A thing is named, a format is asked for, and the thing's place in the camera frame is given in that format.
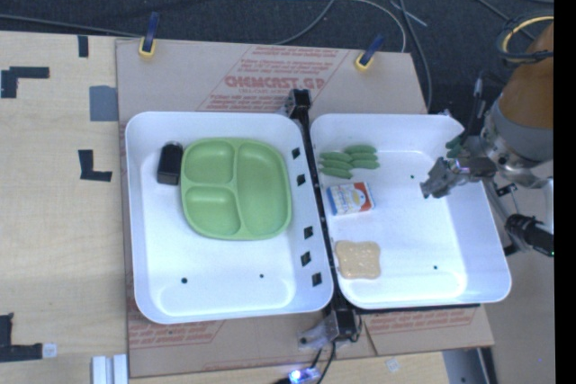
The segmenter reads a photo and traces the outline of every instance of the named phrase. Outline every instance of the cardboard sheet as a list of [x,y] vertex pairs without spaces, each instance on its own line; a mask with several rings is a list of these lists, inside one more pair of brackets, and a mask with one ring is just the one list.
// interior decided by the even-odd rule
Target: cardboard sheet
[[[142,58],[138,46],[116,42],[130,376],[309,363],[315,351],[299,350],[297,334],[315,326],[319,312],[171,326],[139,313],[123,132],[146,111],[281,112],[292,88],[310,89],[312,119],[329,112],[425,113],[410,55],[376,53],[361,72],[354,66],[360,50],[159,40],[155,55]],[[390,312],[364,316],[360,340],[338,350],[337,359],[490,344],[482,307]]]

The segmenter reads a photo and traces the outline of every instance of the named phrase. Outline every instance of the green divided plate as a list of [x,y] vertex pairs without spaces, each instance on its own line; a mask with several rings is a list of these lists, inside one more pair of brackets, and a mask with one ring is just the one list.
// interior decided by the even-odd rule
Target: green divided plate
[[243,138],[206,138],[186,148],[180,191],[188,224],[206,237],[258,240],[277,236],[292,218],[284,159]]

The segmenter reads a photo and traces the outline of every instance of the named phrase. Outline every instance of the green beans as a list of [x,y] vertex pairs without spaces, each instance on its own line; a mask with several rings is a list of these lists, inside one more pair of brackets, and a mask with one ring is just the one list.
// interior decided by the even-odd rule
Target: green beans
[[339,168],[340,170],[351,170],[352,164],[341,160],[321,159],[320,163],[327,168]]
[[340,162],[352,162],[352,157],[344,152],[322,152],[320,158],[325,160],[339,160]]
[[328,176],[336,176],[337,178],[350,179],[352,177],[352,174],[348,170],[342,170],[340,168],[323,167],[320,169],[320,172]]
[[376,147],[366,144],[347,146],[342,151],[321,152],[320,172],[328,176],[350,179],[355,168],[375,170],[378,163]]

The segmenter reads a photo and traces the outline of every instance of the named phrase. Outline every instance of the blue clamp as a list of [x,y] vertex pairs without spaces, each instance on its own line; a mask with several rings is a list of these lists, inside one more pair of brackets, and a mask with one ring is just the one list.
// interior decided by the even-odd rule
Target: blue clamp
[[355,61],[356,67],[361,71],[366,70],[370,66],[370,63],[372,63],[374,53],[380,49],[383,43],[384,43],[384,36],[378,34],[370,44],[370,47],[368,47],[368,49],[366,49],[364,53],[361,53],[356,59]]
[[148,21],[148,30],[146,36],[140,40],[138,48],[139,54],[144,58],[150,58],[156,51],[156,31],[158,30],[158,22],[160,21],[160,13],[152,12],[150,20]]

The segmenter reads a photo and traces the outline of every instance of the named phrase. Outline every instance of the toy bread slice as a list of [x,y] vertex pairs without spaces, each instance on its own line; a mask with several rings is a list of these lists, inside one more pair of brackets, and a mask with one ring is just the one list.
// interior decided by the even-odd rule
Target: toy bread slice
[[339,270],[345,279],[377,279],[380,276],[380,247],[376,242],[336,242]]

